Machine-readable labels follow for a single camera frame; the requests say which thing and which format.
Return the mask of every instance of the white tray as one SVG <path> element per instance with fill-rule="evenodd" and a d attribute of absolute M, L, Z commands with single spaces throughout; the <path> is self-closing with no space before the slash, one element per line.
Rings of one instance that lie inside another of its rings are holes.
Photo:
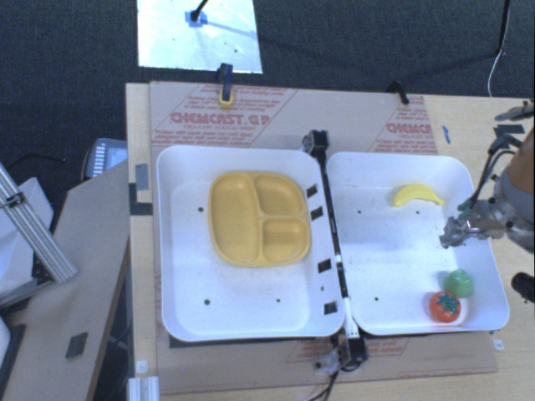
<path fill-rule="evenodd" d="M 376 335 L 496 330 L 509 306 L 488 240 L 442 248 L 448 216 L 473 193 L 466 167 L 445 156 L 338 153 L 328 162 L 351 311 Z M 425 184 L 443 206 L 412 200 L 391 205 L 402 185 Z M 464 269 L 474 293 L 449 324 L 429 314 L 431 295 L 449 272 Z"/>
<path fill-rule="evenodd" d="M 285 175 L 304 194 L 317 186 L 318 194 L 307 199 L 308 211 L 322 206 L 324 216 L 310 222 L 311 246 L 304 259 L 251 268 L 233 266 L 216 254 L 208 224 L 209 190 L 219 175 L 235 170 Z M 156 178 L 162 318 L 173 337 L 188 342 L 305 338 L 339 330 L 344 307 L 321 173 L 312 157 L 296 150 L 178 145 L 160 154 Z M 318 264 L 328 259 L 331 268 L 319 272 Z M 336 312 L 326 314 L 325 305 L 333 303 Z"/>

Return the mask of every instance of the blue pen mark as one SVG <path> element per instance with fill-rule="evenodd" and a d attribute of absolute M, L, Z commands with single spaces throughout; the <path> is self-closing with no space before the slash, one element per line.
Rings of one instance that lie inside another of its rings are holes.
<path fill-rule="evenodd" d="M 444 138 L 446 138 L 446 142 L 450 144 L 450 136 L 448 135 L 448 129 L 444 125 L 442 125 L 442 130 L 444 131 Z"/>

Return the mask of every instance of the dark floor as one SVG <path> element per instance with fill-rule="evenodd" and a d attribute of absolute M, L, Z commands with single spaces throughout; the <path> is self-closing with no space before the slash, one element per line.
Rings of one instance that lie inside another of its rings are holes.
<path fill-rule="evenodd" d="M 487 95 L 504 0 L 253 1 L 264 74 L 238 84 L 384 91 L 397 79 L 408 93 Z M 0 162 L 17 182 L 37 176 L 56 216 L 93 142 L 125 138 L 126 83 L 214 79 L 138 67 L 136 10 L 136 0 L 0 0 Z M 534 14 L 535 0 L 511 0 L 495 96 L 533 97 Z M 13 165 L 27 154 L 65 162 Z M 96 399 L 120 398 L 106 398 L 124 375 L 120 344 Z"/>

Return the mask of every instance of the yellow divided plate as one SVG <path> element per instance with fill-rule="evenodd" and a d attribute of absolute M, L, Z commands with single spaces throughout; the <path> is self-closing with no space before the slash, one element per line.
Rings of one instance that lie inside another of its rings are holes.
<path fill-rule="evenodd" d="M 288 177 L 228 172 L 211 185 L 208 203 L 211 241 L 223 260 L 237 266 L 282 266 L 307 254 L 307 204 Z"/>

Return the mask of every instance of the wooden table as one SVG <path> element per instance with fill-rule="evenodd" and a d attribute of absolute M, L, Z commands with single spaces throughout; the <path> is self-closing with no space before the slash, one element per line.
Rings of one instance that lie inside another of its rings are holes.
<path fill-rule="evenodd" d="M 135 185 L 136 166 L 150 164 L 150 87 L 147 84 L 129 84 L 126 92 L 129 182 L 130 185 Z M 347 93 L 340 95 L 339 99 L 344 99 L 344 97 L 348 97 Z M 460 160 L 470 171 L 474 184 L 479 180 L 486 150 L 495 138 L 492 128 L 497 125 L 497 122 L 494 116 L 522 104 L 519 99 L 445 96 L 424 96 L 424 102 L 439 154 Z M 522 124 L 528 132 L 532 121 L 523 121 Z M 447 128 L 449 141 L 446 140 L 443 127 Z M 146 189 L 137 190 L 137 195 L 134 197 L 135 203 L 150 204 L 152 202 L 151 186 L 149 182 Z M 484 190 L 481 197 L 487 197 L 486 192 L 488 190 Z M 143 361 L 143 363 L 138 363 L 141 368 L 138 368 L 136 377 L 144 378 L 157 374 L 154 235 L 151 215 L 147 215 L 142 209 L 138 211 L 130 218 L 134 359 L 136 362 Z M 339 383 L 334 385 L 331 399 L 357 398 L 385 401 L 530 399 L 535 393 L 535 380 L 532 379 L 532 359 L 535 354 L 533 305 L 525 303 L 511 289 L 511 279 L 518 272 L 534 273 L 533 256 L 507 239 L 492 241 L 492 248 L 511 310 L 509 323 L 502 330 L 491 335 L 492 339 L 501 342 L 504 347 L 503 350 L 495 352 L 497 373 Z M 216 393 L 166 395 L 161 399 L 166 401 L 303 400 L 314 396 L 320 389 L 320 387 L 302 386 L 231 390 Z"/>

